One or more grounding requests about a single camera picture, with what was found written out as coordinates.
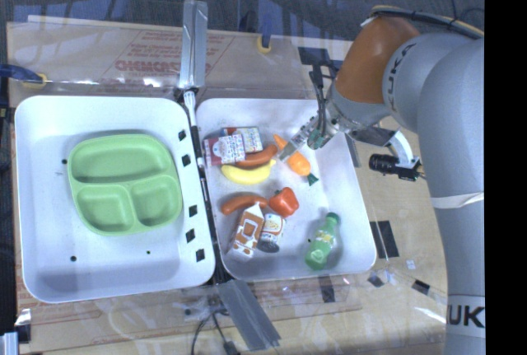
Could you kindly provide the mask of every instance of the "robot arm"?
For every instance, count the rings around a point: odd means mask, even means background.
[[[376,16],[353,42],[327,93],[324,128],[311,122],[307,144],[319,148],[347,133],[394,151],[374,155],[374,170],[415,180],[424,166],[447,268],[445,354],[480,355],[486,352],[484,38],[463,29],[420,35],[403,18]],[[418,135],[421,160],[401,132],[378,128],[388,115]]]

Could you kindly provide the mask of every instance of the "red bell pepper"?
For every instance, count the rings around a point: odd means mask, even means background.
[[[269,199],[269,207],[282,217],[291,216],[298,208],[300,204],[296,199],[295,192],[289,188],[285,187],[282,190],[279,190]]]

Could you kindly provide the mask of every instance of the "sausage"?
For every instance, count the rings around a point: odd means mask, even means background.
[[[238,167],[256,167],[264,165],[271,160],[275,154],[278,153],[278,147],[275,144],[269,144],[261,152],[248,153],[245,155],[244,161],[237,161],[236,166]]]
[[[266,208],[268,206],[268,201],[264,197],[257,194],[247,194],[247,195],[237,195],[232,199],[229,199],[222,205],[222,213],[226,216],[235,212],[240,208],[247,208],[254,206],[256,203],[259,203],[260,208]]]

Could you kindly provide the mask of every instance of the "yellow banana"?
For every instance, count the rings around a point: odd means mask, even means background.
[[[234,165],[222,165],[222,174],[232,182],[242,185],[259,184],[271,175],[271,167],[276,163],[274,159],[254,169],[243,169]]]

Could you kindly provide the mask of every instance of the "green divided tray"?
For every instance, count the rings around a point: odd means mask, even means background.
[[[174,160],[146,134],[116,134],[77,144],[68,158],[77,212],[101,235],[149,231],[173,222],[183,197]]]

